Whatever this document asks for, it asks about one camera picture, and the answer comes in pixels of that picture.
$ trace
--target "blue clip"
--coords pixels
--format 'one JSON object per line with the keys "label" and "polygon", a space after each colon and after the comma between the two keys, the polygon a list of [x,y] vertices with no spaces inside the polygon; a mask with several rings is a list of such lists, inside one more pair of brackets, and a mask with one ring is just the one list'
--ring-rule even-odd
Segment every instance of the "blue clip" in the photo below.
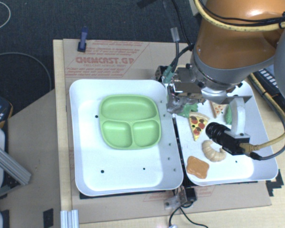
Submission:
{"label": "blue clip", "polygon": [[78,43],[78,49],[77,51],[80,52],[86,52],[86,37],[87,37],[87,26],[83,26],[81,29],[81,36],[80,36],[80,42]]}

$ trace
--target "black floor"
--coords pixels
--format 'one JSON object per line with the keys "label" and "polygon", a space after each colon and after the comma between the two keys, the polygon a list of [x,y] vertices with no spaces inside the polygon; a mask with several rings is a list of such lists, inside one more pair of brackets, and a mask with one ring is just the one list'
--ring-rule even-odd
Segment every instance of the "black floor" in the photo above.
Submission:
{"label": "black floor", "polygon": [[[160,0],[139,8],[141,0],[0,0],[11,10],[10,21],[0,29],[0,53],[19,52],[38,59],[53,76],[54,39],[79,38],[83,26],[88,39],[172,42],[170,23]],[[189,0],[176,0],[188,37],[196,40],[199,18]],[[167,0],[173,22],[176,12]],[[0,4],[0,25],[8,10]],[[14,114],[49,91],[48,76],[34,59],[0,56],[0,95],[11,101]]]}

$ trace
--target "green plate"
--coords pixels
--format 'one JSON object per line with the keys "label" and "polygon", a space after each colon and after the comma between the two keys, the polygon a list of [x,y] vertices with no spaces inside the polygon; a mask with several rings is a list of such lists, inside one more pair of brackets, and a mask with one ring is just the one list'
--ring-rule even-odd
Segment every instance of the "green plate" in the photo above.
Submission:
{"label": "green plate", "polygon": [[107,96],[100,103],[99,122],[104,141],[115,149],[150,148],[161,138],[157,106],[146,96]]}

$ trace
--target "white tray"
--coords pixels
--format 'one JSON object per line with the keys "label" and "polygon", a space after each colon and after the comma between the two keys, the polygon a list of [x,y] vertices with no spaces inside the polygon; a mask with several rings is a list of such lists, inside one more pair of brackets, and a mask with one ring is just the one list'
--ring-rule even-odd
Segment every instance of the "white tray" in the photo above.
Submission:
{"label": "white tray", "polygon": [[[229,96],[233,95],[252,95],[245,104],[245,133],[250,135],[251,144],[267,142],[268,136],[249,84],[243,82],[243,85],[240,88],[237,88],[233,93],[229,94]],[[214,118],[209,101],[206,101],[204,105],[199,104],[198,112],[210,117],[209,123],[217,122],[226,125],[223,114],[216,119]],[[187,159],[189,156],[197,157],[210,165],[206,179],[199,179],[196,176],[187,173],[188,178],[193,183],[200,186],[206,186],[234,182],[262,181],[274,179],[278,174],[278,166],[275,158],[267,161],[255,161],[245,155],[233,156],[227,153],[226,159],[221,162],[209,161],[202,152],[202,143],[209,139],[205,130],[195,142],[190,131],[188,119],[177,116],[176,121],[185,165],[187,166]],[[221,146],[213,143],[212,147],[218,151]],[[261,156],[268,156],[273,154],[273,150],[271,146],[269,146],[257,151],[257,153]]]}
{"label": "white tray", "polygon": [[[118,150],[104,142],[95,116],[103,98],[118,94],[144,95],[156,103],[161,121],[157,145],[143,150]],[[101,196],[180,186],[181,160],[162,84],[154,80],[80,79],[70,87],[70,103],[75,179],[80,192]]]}

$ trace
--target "yellow cable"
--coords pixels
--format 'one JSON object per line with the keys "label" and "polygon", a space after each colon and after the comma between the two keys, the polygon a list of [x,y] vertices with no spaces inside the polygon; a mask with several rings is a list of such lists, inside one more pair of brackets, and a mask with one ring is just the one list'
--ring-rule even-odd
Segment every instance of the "yellow cable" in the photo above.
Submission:
{"label": "yellow cable", "polygon": [[[277,111],[280,113],[280,115],[282,116],[282,118],[283,118],[283,120],[285,122],[285,113],[284,113],[284,111],[274,101],[274,99],[271,97],[271,95],[268,92],[266,92],[266,90],[262,87],[260,82],[257,80],[257,78],[253,74],[250,74],[250,78],[257,85],[257,87],[261,90],[262,94],[266,97],[266,99],[270,101],[270,103],[274,106],[275,109],[277,109]],[[239,146],[244,148],[246,153],[250,153],[252,151],[260,150],[260,149],[262,149],[264,147],[273,145],[273,144],[283,140],[284,138],[285,138],[285,132],[281,136],[279,136],[279,137],[277,137],[277,138],[275,138],[273,140],[270,140],[268,142],[265,142],[263,144],[253,145],[253,144],[250,144],[250,143],[241,143]]]}
{"label": "yellow cable", "polygon": [[285,22],[282,23],[276,23],[276,24],[271,24],[271,25],[263,25],[263,26],[257,26],[257,27],[247,27],[247,26],[236,26],[236,25],[228,25],[223,22],[220,22],[216,20],[215,18],[211,17],[209,14],[205,12],[203,9],[202,5],[200,4],[199,0],[194,0],[195,6],[201,16],[210,22],[211,24],[220,27],[222,29],[229,29],[229,30],[234,30],[234,31],[241,31],[241,32],[256,32],[256,31],[272,31],[276,29],[283,29],[285,28]]}

